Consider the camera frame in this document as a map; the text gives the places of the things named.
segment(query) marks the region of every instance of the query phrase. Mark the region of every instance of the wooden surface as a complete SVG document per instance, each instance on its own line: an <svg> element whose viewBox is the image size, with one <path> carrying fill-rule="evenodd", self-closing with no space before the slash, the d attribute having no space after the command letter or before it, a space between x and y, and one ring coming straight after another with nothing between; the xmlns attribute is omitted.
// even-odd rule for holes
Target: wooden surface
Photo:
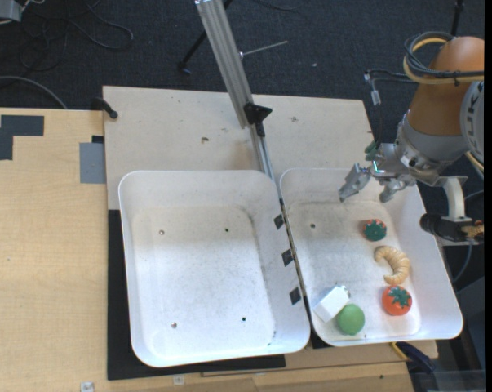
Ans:
<svg viewBox="0 0 492 392"><path fill-rule="evenodd" d="M80 182L79 144L103 135L98 111L43 115L44 136L15 136L0 161L0 391L413 391L387 344L305 349L264 373L106 379L107 187ZM431 357L434 341L415 343Z"/></svg>

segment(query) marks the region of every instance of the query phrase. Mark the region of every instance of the green ball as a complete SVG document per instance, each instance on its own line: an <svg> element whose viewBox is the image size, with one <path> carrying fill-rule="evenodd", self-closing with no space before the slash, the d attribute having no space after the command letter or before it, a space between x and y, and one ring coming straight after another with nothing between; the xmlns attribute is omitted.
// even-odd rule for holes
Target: green ball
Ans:
<svg viewBox="0 0 492 392"><path fill-rule="evenodd" d="M336 315L336 321L340 330L354 336L366 324L366 316L358 305L347 304Z"/></svg>

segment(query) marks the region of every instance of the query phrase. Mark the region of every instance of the toy tomato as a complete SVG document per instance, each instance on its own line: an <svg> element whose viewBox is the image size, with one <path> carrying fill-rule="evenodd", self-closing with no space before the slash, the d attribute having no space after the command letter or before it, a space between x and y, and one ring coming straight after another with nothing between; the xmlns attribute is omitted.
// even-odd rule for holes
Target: toy tomato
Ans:
<svg viewBox="0 0 492 392"><path fill-rule="evenodd" d="M405 315L412 306L412 297L401 286L389 286L383 291L382 305L390 315Z"/></svg>

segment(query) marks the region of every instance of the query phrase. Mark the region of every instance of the black stand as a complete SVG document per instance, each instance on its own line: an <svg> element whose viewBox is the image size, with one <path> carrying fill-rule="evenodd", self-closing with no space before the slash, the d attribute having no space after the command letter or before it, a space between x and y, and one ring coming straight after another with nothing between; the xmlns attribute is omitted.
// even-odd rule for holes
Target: black stand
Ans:
<svg viewBox="0 0 492 392"><path fill-rule="evenodd" d="M454 20L452 22L452 30L450 31L450 34L452 36L456 36L456 31L458 29L458 22L459 22L459 14L463 11L463 7L465 5L463 4L463 0L457 0L456 5L454 7Z"/></svg>
<svg viewBox="0 0 492 392"><path fill-rule="evenodd" d="M224 2L224 8L227 9L232 1L233 0L226 0ZM207 36L206 31L204 31L202 33L202 35L200 35L200 37L198 37L197 41L193 44L193 46L188 51L186 56L181 61L179 61L178 68L180 71L182 71L183 73L186 73L186 74L191 74L191 71L188 68L188 61L192 57L192 55L195 53L195 51L198 49L198 47L201 45L201 43L204 42L204 39L206 39L206 36Z"/></svg>

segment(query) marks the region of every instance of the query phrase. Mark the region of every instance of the cable connector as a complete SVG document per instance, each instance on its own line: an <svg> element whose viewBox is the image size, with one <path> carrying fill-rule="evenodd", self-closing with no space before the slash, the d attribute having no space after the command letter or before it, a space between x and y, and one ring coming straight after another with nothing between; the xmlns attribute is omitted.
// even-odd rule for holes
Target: cable connector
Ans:
<svg viewBox="0 0 492 392"><path fill-rule="evenodd" d="M370 93L370 97L372 98L373 100L373 105L377 106L377 105L381 105L382 104L382 101L381 99L379 98L379 93L378 93L378 90L373 90L371 93Z"/></svg>

